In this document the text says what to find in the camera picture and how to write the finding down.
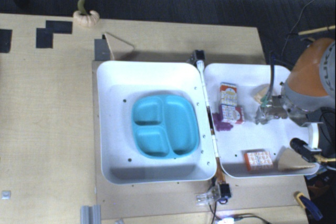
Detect white plastic tray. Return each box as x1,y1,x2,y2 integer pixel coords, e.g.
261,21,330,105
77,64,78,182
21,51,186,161
96,60,218,185
203,62,322,179

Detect white toy pumpkin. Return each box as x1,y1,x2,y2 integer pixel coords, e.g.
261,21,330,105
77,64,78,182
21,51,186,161
72,0,101,27

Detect blue divided plate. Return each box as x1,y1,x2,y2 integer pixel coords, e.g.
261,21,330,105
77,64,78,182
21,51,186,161
131,94,200,159

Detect wooden stick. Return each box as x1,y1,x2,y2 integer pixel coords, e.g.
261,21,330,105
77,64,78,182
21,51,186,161
297,24,336,36

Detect orange and white carton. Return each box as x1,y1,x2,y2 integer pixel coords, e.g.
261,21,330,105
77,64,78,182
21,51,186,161
219,82,238,108

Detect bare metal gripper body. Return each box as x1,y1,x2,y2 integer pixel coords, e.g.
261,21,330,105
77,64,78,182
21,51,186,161
261,95,307,126

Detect purple toy grapes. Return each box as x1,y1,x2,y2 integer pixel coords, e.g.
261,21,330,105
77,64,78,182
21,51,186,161
212,112,234,132

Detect orange patterned carton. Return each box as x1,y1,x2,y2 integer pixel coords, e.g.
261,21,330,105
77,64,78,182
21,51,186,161
244,150,274,172

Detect thin black and white rod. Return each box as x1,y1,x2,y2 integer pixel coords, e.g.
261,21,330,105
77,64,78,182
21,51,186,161
197,59,224,182

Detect beige toy pizza slice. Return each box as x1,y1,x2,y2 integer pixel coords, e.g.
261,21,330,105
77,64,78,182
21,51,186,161
277,147,317,172

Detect black cylinder on white bracket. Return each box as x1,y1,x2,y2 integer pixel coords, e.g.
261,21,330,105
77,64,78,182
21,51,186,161
289,121,323,164

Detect beige toy bread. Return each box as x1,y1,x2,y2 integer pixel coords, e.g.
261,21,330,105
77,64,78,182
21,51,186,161
253,84,271,103

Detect black block with thin wires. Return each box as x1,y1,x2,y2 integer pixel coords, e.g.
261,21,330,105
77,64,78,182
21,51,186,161
192,50,206,62
218,183,233,204

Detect red and white carton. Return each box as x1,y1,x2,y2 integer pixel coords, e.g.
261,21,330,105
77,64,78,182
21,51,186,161
218,104,246,125

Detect pale wooden triangle block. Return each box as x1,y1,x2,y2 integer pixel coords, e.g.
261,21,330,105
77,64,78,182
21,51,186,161
101,31,135,61

